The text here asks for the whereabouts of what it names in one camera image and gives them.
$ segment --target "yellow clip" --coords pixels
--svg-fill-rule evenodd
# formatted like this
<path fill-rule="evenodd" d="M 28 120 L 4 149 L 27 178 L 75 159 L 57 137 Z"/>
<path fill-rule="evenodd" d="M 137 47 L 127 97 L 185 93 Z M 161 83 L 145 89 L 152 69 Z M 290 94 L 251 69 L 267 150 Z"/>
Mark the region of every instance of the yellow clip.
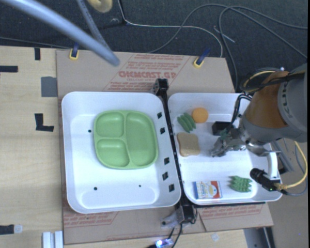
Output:
<path fill-rule="evenodd" d="M 203 63 L 205 62 L 205 61 L 203 60 L 200 64 L 197 64 L 196 62 L 197 62 L 198 59 L 199 59 L 199 58 L 196 58 L 195 61 L 194 61 L 194 63 L 193 63 L 193 66 L 194 66 L 195 68 L 197 68 L 197 69 L 201 68 L 201 66 L 202 66 Z"/>
<path fill-rule="evenodd" d="M 70 59 L 70 60 L 77 60 L 78 57 L 79 57 L 79 50 L 77 50 L 76 57 L 73 57 L 73 56 L 72 56 L 72 51 L 73 51 L 73 49 L 70 50 L 69 59 Z"/>

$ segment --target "blue light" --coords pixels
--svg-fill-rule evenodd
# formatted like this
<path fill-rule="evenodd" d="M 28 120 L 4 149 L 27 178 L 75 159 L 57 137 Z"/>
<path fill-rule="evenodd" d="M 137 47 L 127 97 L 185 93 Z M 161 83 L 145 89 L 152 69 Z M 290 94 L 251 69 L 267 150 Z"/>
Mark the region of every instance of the blue light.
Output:
<path fill-rule="evenodd" d="M 159 241 L 156 242 L 156 246 L 157 247 L 161 247 L 162 244 L 163 244 L 162 240 L 159 240 Z"/>

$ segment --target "cable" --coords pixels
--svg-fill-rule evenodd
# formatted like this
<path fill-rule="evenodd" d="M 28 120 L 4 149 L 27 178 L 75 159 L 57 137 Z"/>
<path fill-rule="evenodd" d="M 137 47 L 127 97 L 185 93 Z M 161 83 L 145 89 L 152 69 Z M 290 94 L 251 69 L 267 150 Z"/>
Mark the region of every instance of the cable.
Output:
<path fill-rule="evenodd" d="M 299 73 L 293 73 L 293 74 L 288 74 L 286 76 L 283 76 L 283 77 L 275 77 L 275 78 L 272 78 L 271 80 L 269 80 L 268 82 L 266 83 L 261 83 L 261 84 L 258 84 L 256 86 L 246 86 L 247 83 L 251 80 L 251 79 L 254 79 L 256 78 L 257 76 L 260 76 L 262 74 L 265 74 L 265 73 L 274 73 L 276 71 L 262 71 L 262 72 L 257 72 L 255 73 L 254 75 L 252 75 L 251 77 L 248 77 L 247 79 L 245 79 L 241 85 L 240 85 L 240 89 L 242 91 L 246 91 L 246 92 L 249 92 L 249 93 L 253 93 L 253 92 L 257 92 L 257 91 L 260 91 L 261 89 L 263 89 L 264 87 L 266 86 L 269 86 L 269 85 L 275 85 L 275 84 L 280 84 L 280 83 L 283 83 L 283 82 L 288 82 L 288 81 L 291 81 L 291 80 L 294 80 L 294 79 L 302 79 L 304 78 L 304 74 L 305 72 L 299 72 Z"/>
<path fill-rule="evenodd" d="M 83 17 L 87 23 L 87 26 L 89 27 L 93 37 L 99 41 L 103 46 L 105 46 L 108 50 L 110 50 L 108 44 L 105 42 L 104 38 L 102 37 L 101 33 L 98 30 L 97 25 L 95 24 L 90 12 L 87 9 L 87 6 L 84 2 L 84 0 L 76 0 L 78 3 L 78 6 L 83 14 Z"/>
<path fill-rule="evenodd" d="M 119 65 L 119 59 L 112 51 L 109 51 L 79 27 L 41 3 L 35 0 L 0 0 L 0 2 L 12 6 L 15 9 L 53 27 L 73 41 L 76 41 L 85 48 L 95 52 L 110 64 L 114 66 Z"/>
<path fill-rule="evenodd" d="M 170 44 L 174 38 L 178 35 L 178 33 L 181 31 L 182 28 L 194 28 L 194 29 L 199 29 L 199 30 L 202 30 L 208 34 L 210 34 L 211 36 L 213 36 L 215 38 L 215 40 L 218 42 L 218 44 L 220 45 L 221 47 L 221 54 L 220 54 L 220 58 L 223 56 L 223 46 L 219 40 L 219 38 L 212 32 L 208 31 L 207 29 L 205 28 L 202 28 L 202 27 L 197 27 L 197 26 L 185 26 L 185 22 L 188 20 L 188 18 L 199 8 L 201 7 L 204 7 L 204 6 L 200 6 L 200 7 L 197 7 L 195 8 L 194 10 L 192 10 L 192 12 L 185 18 L 185 20 L 183 21 L 183 23 L 180 25 L 180 26 L 177 26 L 177 25 L 174 25 L 174 26 L 171 26 L 171 25 L 144 25 L 144 24 L 135 24 L 135 23 L 132 23 L 130 22 L 129 20 L 126 19 L 125 17 L 125 14 L 124 14 L 124 11 L 123 11 L 123 8 L 122 8 L 122 5 L 120 3 L 120 0 L 117 0 L 118 1 L 118 6 L 119 6 L 119 9 L 120 9 L 120 12 L 121 12 L 121 15 L 122 15 L 122 18 L 123 20 L 127 23 L 127 25 L 129 26 L 138 26 L 138 27 L 154 27 L 154 28 L 178 28 L 178 30 L 176 31 L 176 33 L 165 43 L 163 44 L 162 46 L 160 46 L 159 48 L 155 49 L 155 50 L 152 50 L 148 53 L 154 53 L 154 52 L 157 52 L 159 50 L 161 50 L 162 48 L 166 47 L 168 44 Z"/>
<path fill-rule="evenodd" d="M 168 239 L 170 239 L 172 237 L 172 234 L 174 233 L 176 227 L 173 227 L 172 231 L 170 232 L 169 236 L 167 237 Z"/>
<path fill-rule="evenodd" d="M 240 94 L 238 97 L 237 97 L 237 100 L 235 102 L 235 105 L 234 105 L 234 111 L 233 111 L 233 115 L 232 115 L 232 120 L 231 122 L 229 123 L 229 125 L 225 128 L 225 130 L 223 130 L 223 133 L 221 133 L 221 138 L 224 139 L 226 134 L 229 133 L 230 129 L 232 128 L 233 126 L 233 123 L 234 121 L 236 120 L 238 114 L 239 114 L 239 108 L 240 108 L 240 102 L 241 102 L 241 99 L 247 99 L 248 101 L 251 101 L 252 97 L 251 96 L 248 96 L 246 94 Z"/>
<path fill-rule="evenodd" d="M 293 184 L 280 184 L 280 183 L 275 183 L 274 185 L 277 187 L 277 189 L 280 191 L 280 190 L 286 190 L 288 188 L 293 188 L 293 187 L 296 187 L 297 185 L 301 184 L 307 177 L 307 174 L 308 174 L 308 163 L 307 163 L 307 160 L 306 160 L 306 157 L 300 147 L 300 145 L 297 143 L 297 142 L 294 142 L 295 143 L 295 146 L 297 147 L 298 151 L 300 152 L 303 160 L 304 160 L 304 164 L 305 164 L 305 172 L 304 172 L 304 175 L 303 177 L 296 183 L 293 183 Z"/>
<path fill-rule="evenodd" d="M 297 163 L 300 167 L 300 169 L 302 170 L 302 172 L 304 173 L 304 169 L 300 163 L 300 160 L 299 160 L 299 157 L 298 157 L 298 149 L 297 149 L 297 146 L 295 146 L 295 156 L 296 156 L 296 160 L 297 160 Z M 308 189 L 308 177 L 305 178 L 305 187 L 304 189 L 299 192 L 299 193 L 290 193 L 290 192 L 287 192 L 286 190 L 281 190 L 281 192 L 285 195 L 288 195 L 288 196 L 301 196 L 303 195 Z"/>
<path fill-rule="evenodd" d="M 174 248 L 174 247 L 175 247 L 175 245 L 176 245 L 176 243 L 177 243 L 177 241 L 178 241 L 178 239 L 179 239 L 181 233 L 182 233 L 182 223 L 180 223 L 180 230 L 179 230 L 179 233 L 178 233 L 177 238 L 176 238 L 176 240 L 175 240 L 175 242 L 174 242 L 174 245 L 172 245 L 171 248 Z"/>
<path fill-rule="evenodd" d="M 43 45 L 43 46 L 50 46 L 50 47 L 61 48 L 61 49 L 70 49 L 69 47 L 64 47 L 64 46 L 59 46 L 59 45 L 54 45 L 54 44 L 48 44 L 48 43 L 43 43 L 43 42 L 28 41 L 28 40 L 22 40 L 22 39 L 13 39 L 13 38 L 7 38 L 7 37 L 0 37 L 0 39 L 23 42 L 23 43 L 30 43 L 30 44 L 37 44 L 37 45 Z"/>
<path fill-rule="evenodd" d="M 194 216 L 195 216 L 195 219 L 191 221 L 191 224 L 195 224 L 195 223 L 196 223 L 197 216 L 198 216 L 198 211 L 197 211 L 197 209 L 195 209 L 195 214 L 194 214 Z"/>
<path fill-rule="evenodd" d="M 153 51 L 150 51 L 149 53 L 154 53 L 154 52 L 156 52 L 156 51 L 159 51 L 160 49 L 164 48 L 164 47 L 167 46 L 169 43 L 171 43 L 171 42 L 173 41 L 173 39 L 174 39 L 174 38 L 178 35 L 178 33 L 181 31 L 181 29 L 184 28 L 184 27 L 187 27 L 187 26 L 185 26 L 184 24 L 185 24 L 185 22 L 187 21 L 187 19 L 188 19 L 195 11 L 197 11 L 197 10 L 203 8 L 203 7 L 208 7 L 208 6 L 224 7 L 225 9 L 221 12 L 220 17 L 219 17 L 219 29 L 220 29 L 220 35 L 221 35 L 221 37 L 222 37 L 222 40 L 223 40 L 224 45 L 225 45 L 225 48 L 226 48 L 226 50 L 227 50 L 227 53 L 228 53 L 228 55 L 229 55 L 229 58 L 230 58 L 230 60 L 231 60 L 231 62 L 232 62 L 233 68 L 234 68 L 235 91 L 237 91 L 237 89 L 238 89 L 238 71 L 237 71 L 237 67 L 236 67 L 235 61 L 234 61 L 234 59 L 233 59 L 233 56 L 232 56 L 232 54 L 231 54 L 231 52 L 230 52 L 230 50 L 229 50 L 229 48 L 228 48 L 228 45 L 227 45 L 227 43 L 226 43 L 226 38 L 225 38 L 225 36 L 224 36 L 223 29 L 222 29 L 222 23 L 221 23 L 223 14 L 224 14 L 226 11 L 228 11 L 228 10 L 232 10 L 233 12 L 239 13 L 239 14 L 245 16 L 246 18 L 248 18 L 249 20 L 255 22 L 255 23 L 258 24 L 258 25 L 260 25 L 261 27 L 265 28 L 267 31 L 269 31 L 271 34 L 275 35 L 275 36 L 276 36 L 278 39 L 280 39 L 282 42 L 284 42 L 285 44 L 287 44 L 288 46 L 290 46 L 292 49 L 294 49 L 295 51 L 297 51 L 300 55 L 302 55 L 303 57 L 307 58 L 306 55 L 304 55 L 301 51 L 299 51 L 298 49 L 296 49 L 296 48 L 295 48 L 293 45 L 291 45 L 287 40 L 283 39 L 281 36 L 279 36 L 278 34 L 276 34 L 275 32 L 273 32 L 271 29 L 267 28 L 265 25 L 263 25 L 263 24 L 261 24 L 260 22 L 256 21 L 255 19 L 253 19 L 253 18 L 250 17 L 249 15 L 246 15 L 245 13 L 243 13 L 243 12 L 241 12 L 241 11 L 239 11 L 239 10 L 236 10 L 236 9 L 244 9 L 244 10 L 253 12 L 253 13 L 255 13 L 255 14 L 260 15 L 261 17 L 267 18 L 267 19 L 269 19 L 269 20 L 271 20 L 271 21 L 273 21 L 273 22 L 276 22 L 276 23 L 278 23 L 278 24 L 280 24 L 280 25 L 285 25 L 285 26 L 287 26 L 287 27 L 297 28 L 297 29 L 304 29 L 304 30 L 307 30 L 307 27 L 287 24 L 287 23 L 284 23 L 284 22 L 282 22 L 282 21 L 279 21 L 279 20 L 277 20 L 277 19 L 274 19 L 274 18 L 272 18 L 272 17 L 269 17 L 269 16 L 267 16 L 267 15 L 265 15 L 265 14 L 263 14 L 263 13 L 260 13 L 260 12 L 258 12 L 258 11 L 256 11 L 256 10 L 253 10 L 253 9 L 250 9 L 250 8 L 247 8 L 247 7 L 243 7 L 243 6 L 225 6 L 225 5 L 221 5 L 221 4 L 204 4 L 204 5 L 201 5 L 201 6 L 198 6 L 198 7 L 194 8 L 194 9 L 188 14 L 188 16 L 184 19 L 184 21 L 182 22 L 182 24 L 181 24 L 180 26 L 151 26 L 151 25 L 135 24 L 135 23 L 132 23 L 132 22 L 128 21 L 128 20 L 126 19 L 126 17 L 125 17 L 124 12 L 123 12 L 122 6 L 121 6 L 121 4 L 120 4 L 120 0 L 118 0 L 118 5 L 119 5 L 119 8 L 120 8 L 120 11 L 121 11 L 121 14 L 122 14 L 122 17 L 123 17 L 124 21 L 126 21 L 126 23 L 127 23 L 128 25 L 132 25 L 132 26 L 142 26 L 142 27 L 175 27 L 175 28 L 178 28 L 178 30 L 176 31 L 176 33 L 175 33 L 165 44 L 163 44 L 161 47 L 159 47 L 159 48 L 157 48 L 157 49 L 155 49 L 155 50 L 153 50 Z M 214 34 L 212 34 L 212 33 L 210 33 L 210 34 L 213 35 L 213 36 L 216 38 L 216 40 L 219 42 L 219 44 L 221 45 L 221 43 L 220 43 L 220 41 L 218 40 L 218 38 L 217 38 Z"/>
<path fill-rule="evenodd" d="M 299 54 L 301 54 L 303 57 L 307 58 L 306 55 L 304 55 L 302 52 L 300 52 L 298 49 L 296 49 L 293 45 L 291 45 L 287 40 L 285 40 L 284 38 L 282 38 L 281 36 L 279 36 L 277 33 L 273 32 L 271 29 L 267 28 L 265 25 L 261 24 L 260 22 L 256 21 L 255 19 L 251 18 L 249 15 L 246 15 L 246 14 L 242 13 L 241 11 L 236 10 L 235 8 L 241 8 L 241 9 L 245 9 L 245 10 L 254 12 L 254 13 L 256 13 L 256 14 L 262 16 L 262 17 L 265 17 L 265 18 L 267 18 L 267 19 L 270 19 L 270 20 L 272 20 L 272 21 L 274 21 L 274 22 L 276 22 L 276 23 L 278 23 L 278 24 L 286 25 L 286 26 L 288 26 L 288 27 L 293 27 L 293 28 L 298 28 L 298 29 L 307 29 L 307 28 L 305 28 L 305 27 L 300 27 L 300 26 L 294 26 L 294 25 L 285 24 L 285 23 L 283 23 L 283 22 L 281 22 L 281 21 L 278 21 L 278 20 L 276 20 L 276 19 L 273 19 L 273 18 L 271 18 L 271 17 L 268 17 L 268 16 L 266 16 L 266 15 L 260 13 L 260 12 L 257 12 L 257 11 L 255 11 L 255 10 L 252 10 L 252 9 L 250 9 L 250 8 L 241 7 L 241 6 L 231 6 L 231 7 L 225 8 L 225 9 L 221 12 L 221 14 L 220 14 L 220 16 L 219 16 L 218 23 L 219 23 L 219 30 L 220 30 L 220 34 L 221 34 L 221 36 L 222 36 L 222 40 L 223 40 L 223 42 L 224 42 L 226 51 L 227 51 L 227 53 L 228 53 L 228 55 L 229 55 L 229 58 L 230 58 L 230 60 L 231 60 L 231 62 L 232 62 L 233 68 L 234 68 L 234 73 L 235 73 L 235 91 L 237 91 L 237 88 L 238 88 L 238 70 L 237 70 L 235 61 L 234 61 L 234 59 L 233 59 L 233 56 L 232 56 L 232 54 L 231 54 L 231 51 L 230 51 L 229 48 L 228 48 L 228 45 L 227 45 L 227 42 L 226 42 L 226 38 L 223 36 L 223 29 L 222 29 L 222 16 L 223 16 L 223 14 L 224 14 L 226 11 L 228 11 L 228 10 L 232 10 L 232 11 L 234 11 L 234 12 L 236 12 L 236 13 L 239 13 L 239 14 L 245 16 L 246 18 L 248 18 L 249 20 L 255 22 L 255 23 L 258 24 L 258 25 L 260 25 L 261 27 L 265 28 L 267 31 L 269 31 L 271 34 L 275 35 L 275 36 L 276 36 L 278 39 L 280 39 L 282 42 L 284 42 L 285 44 L 287 44 L 288 46 L 290 46 L 293 50 L 297 51 L 297 52 L 298 52 Z"/>

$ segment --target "blue clamp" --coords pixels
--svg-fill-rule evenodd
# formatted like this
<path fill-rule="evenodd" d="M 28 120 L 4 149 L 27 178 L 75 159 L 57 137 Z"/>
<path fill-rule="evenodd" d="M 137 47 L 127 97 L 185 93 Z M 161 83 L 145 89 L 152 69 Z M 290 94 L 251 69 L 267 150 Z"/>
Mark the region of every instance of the blue clamp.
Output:
<path fill-rule="evenodd" d="M 79 44 L 77 42 L 74 43 L 73 48 L 70 50 L 69 59 L 77 60 L 79 57 Z"/>
<path fill-rule="evenodd" d="M 207 48 L 199 58 L 196 58 L 194 63 L 193 63 L 193 66 L 195 68 L 200 68 L 202 66 L 202 64 L 204 63 L 204 58 L 207 57 L 210 53 L 210 48 Z"/>

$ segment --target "cardboard sheet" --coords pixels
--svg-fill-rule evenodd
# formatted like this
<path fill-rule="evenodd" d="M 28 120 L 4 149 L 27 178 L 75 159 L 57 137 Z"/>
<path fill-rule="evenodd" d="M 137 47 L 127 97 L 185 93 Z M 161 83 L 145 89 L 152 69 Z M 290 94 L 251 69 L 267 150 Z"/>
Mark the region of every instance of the cardboard sheet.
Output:
<path fill-rule="evenodd" d="M 193 67 L 196 56 L 116 54 L 118 67 L 90 51 L 80 51 L 75 61 L 69 59 L 69 50 L 56 51 L 65 244 L 167 236 L 171 230 L 161 229 L 160 219 L 175 208 L 79 214 L 69 207 L 60 107 L 64 95 L 72 91 L 152 92 L 156 78 L 168 79 L 169 96 L 177 92 L 234 92 L 223 58 L 207 57 L 197 69 Z M 267 204 L 210 207 L 198 209 L 196 223 L 184 228 L 183 234 L 271 225 Z"/>

